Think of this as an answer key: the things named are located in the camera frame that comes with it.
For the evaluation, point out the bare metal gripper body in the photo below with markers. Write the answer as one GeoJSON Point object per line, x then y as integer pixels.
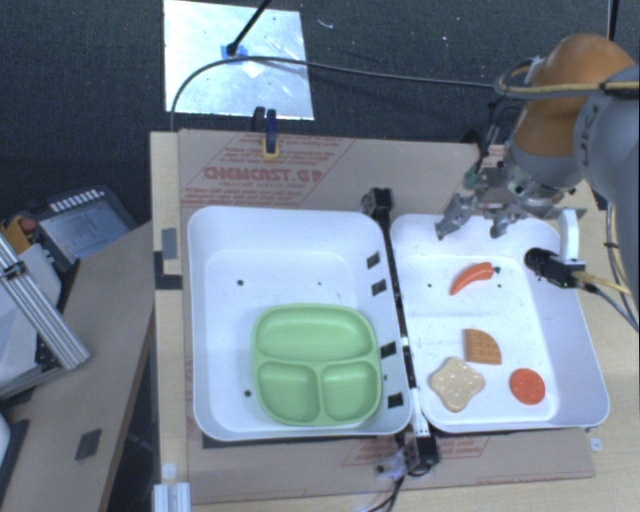
{"type": "Point", "coordinates": [505, 192]}

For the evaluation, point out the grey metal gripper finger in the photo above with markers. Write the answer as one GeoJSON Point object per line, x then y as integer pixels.
{"type": "Point", "coordinates": [452, 217]}
{"type": "Point", "coordinates": [504, 222]}

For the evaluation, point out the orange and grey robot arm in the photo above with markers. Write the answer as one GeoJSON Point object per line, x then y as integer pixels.
{"type": "Point", "coordinates": [560, 90]}

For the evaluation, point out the orange carrot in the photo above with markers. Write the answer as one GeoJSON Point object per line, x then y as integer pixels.
{"type": "Point", "coordinates": [470, 277]}

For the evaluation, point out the thin black and white rod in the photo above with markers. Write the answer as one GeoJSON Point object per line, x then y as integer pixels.
{"type": "Point", "coordinates": [400, 310]}

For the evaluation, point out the brown waffle piece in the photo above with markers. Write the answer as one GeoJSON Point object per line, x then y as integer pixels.
{"type": "Point", "coordinates": [481, 346]}

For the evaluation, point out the brown cardboard board red print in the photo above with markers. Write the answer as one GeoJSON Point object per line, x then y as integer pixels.
{"type": "Point", "coordinates": [330, 170]}

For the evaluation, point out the white plastic tray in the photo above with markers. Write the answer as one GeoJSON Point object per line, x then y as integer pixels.
{"type": "Point", "coordinates": [225, 320]}
{"type": "Point", "coordinates": [565, 360]}

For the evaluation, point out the red round slice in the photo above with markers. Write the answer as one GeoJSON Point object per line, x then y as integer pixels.
{"type": "Point", "coordinates": [527, 386]}

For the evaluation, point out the beige bread slice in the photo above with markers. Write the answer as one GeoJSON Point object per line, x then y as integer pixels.
{"type": "Point", "coordinates": [457, 384]}

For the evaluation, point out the green divided plate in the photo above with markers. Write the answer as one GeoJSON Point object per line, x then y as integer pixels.
{"type": "Point", "coordinates": [315, 365]}

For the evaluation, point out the black cylinder on white bracket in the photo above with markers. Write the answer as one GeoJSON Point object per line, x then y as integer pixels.
{"type": "Point", "coordinates": [552, 267]}

